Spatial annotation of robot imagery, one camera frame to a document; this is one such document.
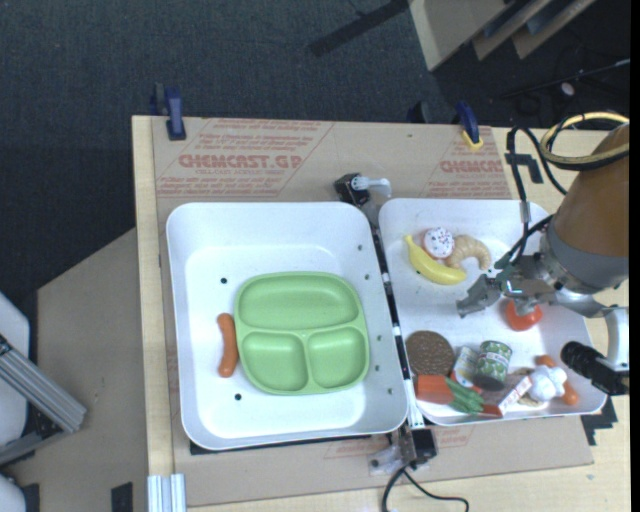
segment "small package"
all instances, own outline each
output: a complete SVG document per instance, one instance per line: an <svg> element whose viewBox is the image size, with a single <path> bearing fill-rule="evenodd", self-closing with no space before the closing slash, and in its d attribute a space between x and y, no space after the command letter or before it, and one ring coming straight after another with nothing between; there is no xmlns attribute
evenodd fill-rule
<svg viewBox="0 0 640 512"><path fill-rule="evenodd" d="M509 406L520 400L533 383L528 375L509 374L505 378L504 384L504 389L500 391L485 391L482 393L482 398L484 398L482 414L502 418Z"/></svg>

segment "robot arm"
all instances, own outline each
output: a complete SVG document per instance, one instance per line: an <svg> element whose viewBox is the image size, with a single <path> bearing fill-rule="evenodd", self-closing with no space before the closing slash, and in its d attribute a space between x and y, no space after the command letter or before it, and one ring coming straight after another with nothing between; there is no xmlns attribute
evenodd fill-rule
<svg viewBox="0 0 640 512"><path fill-rule="evenodd" d="M571 118L563 127L579 122ZM593 295L619 286L629 277L629 123L612 130L589 157L570 159L550 153L556 126L541 140L542 157L563 169L580 171L558 211L529 230L542 231L533 255L515 247L495 265L498 275L480 278L466 298L456 302L461 317L480 311L500 297L513 299L518 315L538 304L564 306L587 318L603 317L609 333L607 356L577 342L569 342L561 358L577 373L608 394L628 392L629 317L627 307L605 306ZM527 234L519 243L524 243Z"/></svg>

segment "banana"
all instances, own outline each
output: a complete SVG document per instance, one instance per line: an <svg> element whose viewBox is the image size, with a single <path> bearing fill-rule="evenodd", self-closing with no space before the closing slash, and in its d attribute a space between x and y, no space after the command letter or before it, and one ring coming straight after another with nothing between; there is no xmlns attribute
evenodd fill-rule
<svg viewBox="0 0 640 512"><path fill-rule="evenodd" d="M416 245L411 235L404 237L409 246L409 261L424 277L438 284L457 284L467 278L467 273L459 268L451 268L434 260L420 246Z"/></svg>

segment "green plate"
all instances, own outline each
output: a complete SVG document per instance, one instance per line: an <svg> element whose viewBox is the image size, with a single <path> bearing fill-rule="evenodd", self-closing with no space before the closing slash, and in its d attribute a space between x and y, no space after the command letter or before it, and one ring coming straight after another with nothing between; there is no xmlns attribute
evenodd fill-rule
<svg viewBox="0 0 640 512"><path fill-rule="evenodd" d="M269 393L326 393L369 369L360 298L325 272L280 272L246 281L235 298L238 351L249 380Z"/></svg>

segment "chocolate cookie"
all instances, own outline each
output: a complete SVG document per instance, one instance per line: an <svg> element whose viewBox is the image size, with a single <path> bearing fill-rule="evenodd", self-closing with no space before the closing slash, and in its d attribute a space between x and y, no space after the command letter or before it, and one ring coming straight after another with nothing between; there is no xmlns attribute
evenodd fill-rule
<svg viewBox="0 0 640 512"><path fill-rule="evenodd" d="M414 375L449 375L455 352L446 338L433 331L416 331L406 340L409 367Z"/></svg>

